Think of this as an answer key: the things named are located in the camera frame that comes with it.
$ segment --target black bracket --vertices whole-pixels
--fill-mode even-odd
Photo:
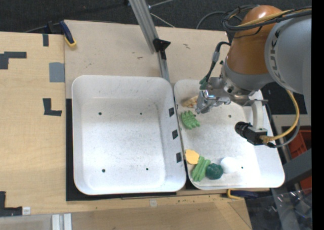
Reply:
[[[155,47],[155,50],[161,53],[161,58],[164,60],[167,59],[165,50],[170,44],[171,44],[170,41],[162,40],[159,38],[155,38],[153,40],[153,45]]]
[[[0,217],[22,215],[22,207],[6,208],[5,200],[6,200],[6,192],[0,192]]]

